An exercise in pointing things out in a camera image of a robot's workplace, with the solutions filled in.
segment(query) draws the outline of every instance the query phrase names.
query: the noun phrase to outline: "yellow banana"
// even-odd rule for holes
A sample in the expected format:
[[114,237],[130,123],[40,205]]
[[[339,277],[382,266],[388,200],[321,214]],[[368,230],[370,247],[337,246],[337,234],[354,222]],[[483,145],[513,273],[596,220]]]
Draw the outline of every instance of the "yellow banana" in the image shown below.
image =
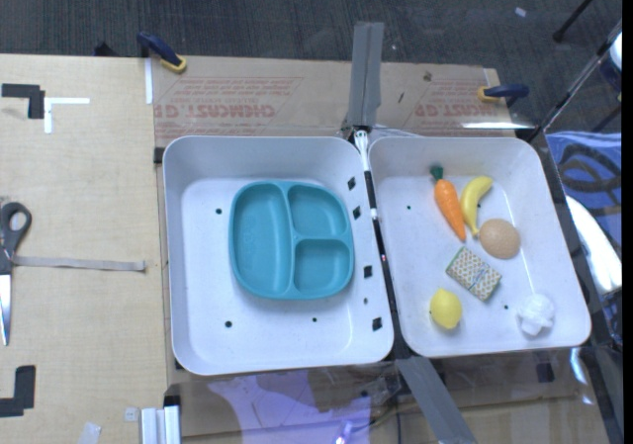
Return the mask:
[[487,175],[480,175],[472,179],[462,191],[459,199],[459,205],[462,209],[464,222],[471,229],[473,236],[477,236],[479,229],[477,228],[477,211],[478,204],[482,197],[489,192],[493,186],[493,179]]

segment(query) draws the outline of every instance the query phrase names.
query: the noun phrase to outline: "teal divided plate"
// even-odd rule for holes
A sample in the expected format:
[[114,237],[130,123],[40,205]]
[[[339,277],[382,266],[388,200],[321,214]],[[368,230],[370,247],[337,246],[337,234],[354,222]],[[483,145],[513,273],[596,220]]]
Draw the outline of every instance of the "teal divided plate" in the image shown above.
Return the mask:
[[321,186],[265,180],[235,195],[228,230],[232,271],[263,298],[311,300],[349,283],[354,246],[341,200]]

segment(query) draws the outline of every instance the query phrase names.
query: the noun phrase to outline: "scissors handle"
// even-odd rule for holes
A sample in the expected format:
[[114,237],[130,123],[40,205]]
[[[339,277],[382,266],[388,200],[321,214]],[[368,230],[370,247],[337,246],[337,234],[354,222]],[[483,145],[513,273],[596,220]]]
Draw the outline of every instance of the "scissors handle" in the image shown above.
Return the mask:
[[[23,215],[24,223],[17,229],[13,229],[11,226],[11,219],[15,215]],[[0,224],[2,224],[2,234],[4,236],[4,250],[9,257],[13,257],[13,253],[18,248],[18,244],[22,237],[25,235],[29,227],[31,227],[31,212],[21,203],[8,203],[2,206],[0,212]]]

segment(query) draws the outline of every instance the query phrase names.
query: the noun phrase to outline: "carrot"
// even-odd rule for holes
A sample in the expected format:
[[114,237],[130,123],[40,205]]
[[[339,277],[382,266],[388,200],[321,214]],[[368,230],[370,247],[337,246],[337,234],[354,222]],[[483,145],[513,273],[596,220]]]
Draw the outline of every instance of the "carrot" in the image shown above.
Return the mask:
[[452,182],[443,178],[444,169],[441,166],[433,166],[431,175],[435,178],[434,196],[435,202],[442,215],[446,218],[459,239],[466,240],[466,227],[464,226],[464,216],[459,205],[459,196]]

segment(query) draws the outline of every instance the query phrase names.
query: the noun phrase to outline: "food item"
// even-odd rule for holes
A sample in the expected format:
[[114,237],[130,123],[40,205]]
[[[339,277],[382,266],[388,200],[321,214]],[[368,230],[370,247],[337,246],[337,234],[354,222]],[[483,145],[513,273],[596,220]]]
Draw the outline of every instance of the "food item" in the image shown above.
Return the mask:
[[552,327],[554,312],[554,304],[545,295],[530,295],[517,311],[521,329],[529,335],[538,335],[544,327]]
[[516,228],[503,219],[490,219],[479,231],[482,247],[491,256],[499,259],[514,257],[521,246],[521,237]]
[[459,239],[462,241],[466,240],[464,216],[462,216],[462,209],[459,206],[459,197],[455,186],[452,182],[443,178],[444,169],[441,166],[433,166],[431,175],[435,178],[433,194],[439,210],[453,228],[453,231],[459,236]]
[[464,222],[471,229],[473,236],[477,236],[477,212],[478,205],[482,197],[489,192],[493,186],[493,179],[487,175],[480,175],[471,179],[462,190],[459,198],[459,205],[462,209]]
[[462,303],[455,293],[438,289],[431,298],[429,310],[433,320],[447,329],[453,329],[462,318]]
[[446,273],[482,302],[501,280],[501,274],[468,247],[462,247],[446,268]]

